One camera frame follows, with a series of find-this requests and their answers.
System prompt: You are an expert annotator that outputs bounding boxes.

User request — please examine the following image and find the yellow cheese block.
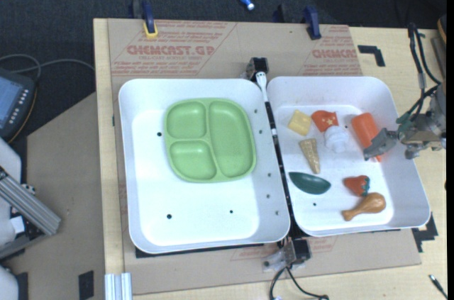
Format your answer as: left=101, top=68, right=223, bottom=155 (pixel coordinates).
left=287, top=109, right=312, bottom=136

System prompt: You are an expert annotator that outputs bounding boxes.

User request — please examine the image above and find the brown chicken drumstick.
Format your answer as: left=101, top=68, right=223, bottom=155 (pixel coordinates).
left=341, top=191, right=387, bottom=222

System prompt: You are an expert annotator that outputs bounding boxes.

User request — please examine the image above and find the red strawberry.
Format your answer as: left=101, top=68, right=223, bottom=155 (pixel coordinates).
left=342, top=174, right=371, bottom=198

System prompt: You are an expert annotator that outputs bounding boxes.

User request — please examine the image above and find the green divided plate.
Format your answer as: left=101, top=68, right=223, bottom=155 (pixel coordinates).
left=164, top=98, right=257, bottom=183

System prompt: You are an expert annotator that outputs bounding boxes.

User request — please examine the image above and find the orange carrot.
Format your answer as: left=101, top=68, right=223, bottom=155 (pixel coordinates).
left=350, top=112, right=383, bottom=163

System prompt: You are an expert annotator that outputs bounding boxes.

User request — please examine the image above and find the tan ice cream cone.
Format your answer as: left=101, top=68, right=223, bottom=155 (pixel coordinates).
left=299, top=138, right=322, bottom=174

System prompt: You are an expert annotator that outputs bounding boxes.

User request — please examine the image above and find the brown cardboard board red print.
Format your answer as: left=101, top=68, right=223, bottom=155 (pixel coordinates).
left=106, top=18, right=423, bottom=296

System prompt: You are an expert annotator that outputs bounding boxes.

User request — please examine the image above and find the black block with wires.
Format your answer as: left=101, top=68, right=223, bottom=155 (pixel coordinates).
left=244, top=56, right=270, bottom=80
left=262, top=238, right=313, bottom=273

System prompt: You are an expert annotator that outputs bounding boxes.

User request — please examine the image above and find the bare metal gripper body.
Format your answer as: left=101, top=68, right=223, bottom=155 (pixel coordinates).
left=397, top=112, right=447, bottom=160

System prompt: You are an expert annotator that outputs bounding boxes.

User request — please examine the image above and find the dark green leaf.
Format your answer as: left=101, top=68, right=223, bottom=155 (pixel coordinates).
left=289, top=171, right=332, bottom=196

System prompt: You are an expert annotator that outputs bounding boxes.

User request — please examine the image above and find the white plastic tray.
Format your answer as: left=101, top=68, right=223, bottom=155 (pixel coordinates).
left=118, top=78, right=292, bottom=255
left=265, top=75, right=432, bottom=238

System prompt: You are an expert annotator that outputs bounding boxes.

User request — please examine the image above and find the thin black and white rod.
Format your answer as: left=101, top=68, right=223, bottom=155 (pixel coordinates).
left=255, top=71, right=296, bottom=243

